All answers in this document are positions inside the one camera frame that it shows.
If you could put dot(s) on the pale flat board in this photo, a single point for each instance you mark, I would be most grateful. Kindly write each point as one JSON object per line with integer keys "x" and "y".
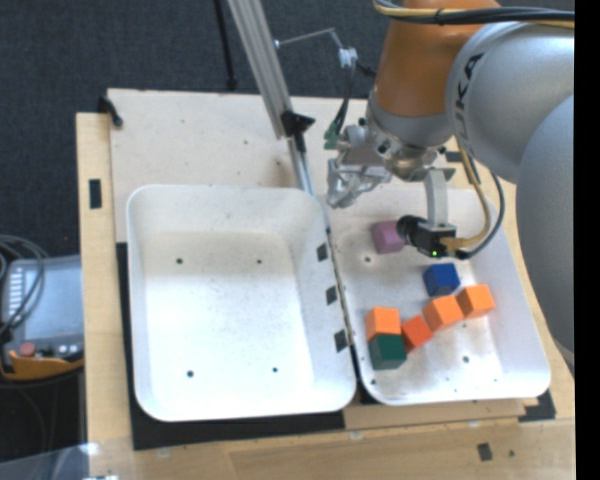
{"x": 200, "y": 138}

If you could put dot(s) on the pink cube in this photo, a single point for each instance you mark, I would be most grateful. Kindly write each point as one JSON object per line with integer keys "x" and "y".
{"x": 386, "y": 238}

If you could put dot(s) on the black cylinder on white bracket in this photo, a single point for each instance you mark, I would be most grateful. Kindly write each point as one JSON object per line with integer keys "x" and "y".
{"x": 430, "y": 235}

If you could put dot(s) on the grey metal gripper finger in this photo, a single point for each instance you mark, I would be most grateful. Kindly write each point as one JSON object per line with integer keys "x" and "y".
{"x": 362, "y": 184}
{"x": 336, "y": 188}

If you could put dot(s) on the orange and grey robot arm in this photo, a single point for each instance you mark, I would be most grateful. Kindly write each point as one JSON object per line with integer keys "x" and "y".
{"x": 500, "y": 93}

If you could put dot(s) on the green cube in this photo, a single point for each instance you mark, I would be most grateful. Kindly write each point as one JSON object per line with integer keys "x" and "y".
{"x": 387, "y": 352}

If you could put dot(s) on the white plastic tray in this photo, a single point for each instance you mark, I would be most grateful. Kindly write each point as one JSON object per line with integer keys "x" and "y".
{"x": 220, "y": 308}
{"x": 445, "y": 368}

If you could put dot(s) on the orange cube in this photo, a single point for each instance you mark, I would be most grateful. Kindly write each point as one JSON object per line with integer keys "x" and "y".
{"x": 416, "y": 333}
{"x": 443, "y": 313}
{"x": 476, "y": 300}
{"x": 382, "y": 322}

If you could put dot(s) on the blue cube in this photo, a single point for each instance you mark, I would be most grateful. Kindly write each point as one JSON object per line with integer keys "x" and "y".
{"x": 441, "y": 279}

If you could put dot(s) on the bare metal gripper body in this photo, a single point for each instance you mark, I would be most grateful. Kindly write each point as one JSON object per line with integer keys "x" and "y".
{"x": 362, "y": 154}

